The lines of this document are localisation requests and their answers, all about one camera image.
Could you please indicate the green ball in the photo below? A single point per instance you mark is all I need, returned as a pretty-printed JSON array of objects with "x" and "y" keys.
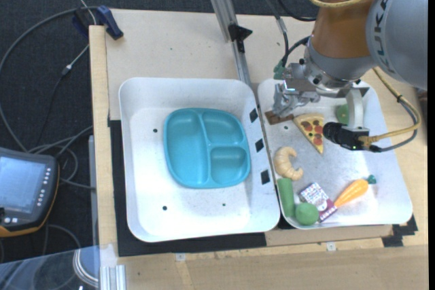
[{"x": 307, "y": 214}]

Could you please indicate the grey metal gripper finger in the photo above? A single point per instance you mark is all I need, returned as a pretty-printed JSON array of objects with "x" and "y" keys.
[
  {"x": 294, "y": 102},
  {"x": 279, "y": 100}
]

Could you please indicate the blue divided plate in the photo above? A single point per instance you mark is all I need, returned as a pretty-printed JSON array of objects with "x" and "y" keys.
[{"x": 204, "y": 149}]

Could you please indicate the black cylinder on white bracket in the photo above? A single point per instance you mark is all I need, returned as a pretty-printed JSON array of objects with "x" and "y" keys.
[{"x": 343, "y": 136}]

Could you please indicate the pale wood board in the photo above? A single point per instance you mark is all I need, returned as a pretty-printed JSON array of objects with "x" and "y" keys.
[{"x": 176, "y": 51}]

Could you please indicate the green cylinder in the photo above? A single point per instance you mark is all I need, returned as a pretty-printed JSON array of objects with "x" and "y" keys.
[{"x": 287, "y": 195}]

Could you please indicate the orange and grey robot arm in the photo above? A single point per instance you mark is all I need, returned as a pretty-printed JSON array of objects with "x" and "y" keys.
[{"x": 343, "y": 27}]

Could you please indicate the white plastic tray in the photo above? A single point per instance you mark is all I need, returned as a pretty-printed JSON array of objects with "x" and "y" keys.
[
  {"x": 340, "y": 166},
  {"x": 190, "y": 214}
]

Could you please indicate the brown chocolate bar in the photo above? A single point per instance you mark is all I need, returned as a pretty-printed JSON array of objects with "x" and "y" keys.
[{"x": 273, "y": 119}]

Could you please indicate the beige croissant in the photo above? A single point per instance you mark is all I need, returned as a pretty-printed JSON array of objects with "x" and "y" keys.
[{"x": 283, "y": 161}]

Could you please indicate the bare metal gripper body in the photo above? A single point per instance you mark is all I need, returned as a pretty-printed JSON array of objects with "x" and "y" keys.
[{"x": 314, "y": 79}]

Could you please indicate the orange carrot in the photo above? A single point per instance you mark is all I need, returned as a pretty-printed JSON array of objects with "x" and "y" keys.
[{"x": 351, "y": 193}]

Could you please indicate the green round toy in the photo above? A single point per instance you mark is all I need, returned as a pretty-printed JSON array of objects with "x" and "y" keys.
[{"x": 342, "y": 113}]

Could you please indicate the pink and white carton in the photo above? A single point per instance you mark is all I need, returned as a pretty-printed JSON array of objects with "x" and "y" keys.
[{"x": 317, "y": 198}]

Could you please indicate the yellow pizza slice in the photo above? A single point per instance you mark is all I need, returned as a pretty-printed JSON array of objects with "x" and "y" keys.
[{"x": 313, "y": 130}]

